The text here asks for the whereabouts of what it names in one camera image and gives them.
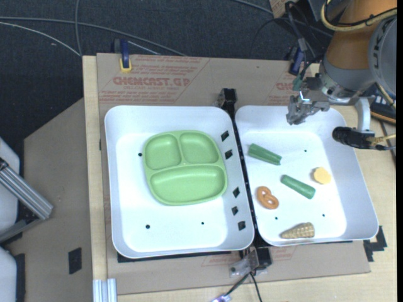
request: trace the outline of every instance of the white tray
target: white tray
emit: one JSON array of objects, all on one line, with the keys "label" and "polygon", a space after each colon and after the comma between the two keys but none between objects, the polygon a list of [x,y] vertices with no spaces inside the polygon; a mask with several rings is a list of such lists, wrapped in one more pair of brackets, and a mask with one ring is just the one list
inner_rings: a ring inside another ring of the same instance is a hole
[{"label": "white tray", "polygon": [[[175,130],[198,130],[215,140],[228,179],[221,197],[166,206],[152,196],[139,153],[151,136]],[[229,136],[222,141],[226,131]],[[250,246],[253,221],[232,121],[225,111],[212,106],[116,106],[105,116],[105,132],[112,239],[119,253],[136,259]],[[229,150],[232,156],[225,159]]]},{"label": "white tray", "polygon": [[[245,106],[236,113],[260,235],[275,246],[375,236],[378,220],[355,151],[332,138],[335,127],[346,126],[341,114],[330,109],[291,126],[286,113],[285,106]],[[248,156],[252,143],[281,155],[281,164]],[[314,181],[312,171],[317,167],[330,172],[329,184]],[[307,199],[282,184],[284,174],[314,187],[314,197]],[[260,186],[267,186],[278,198],[277,209],[268,210],[256,199]],[[284,230],[306,222],[314,225],[314,238],[280,238]]]}]

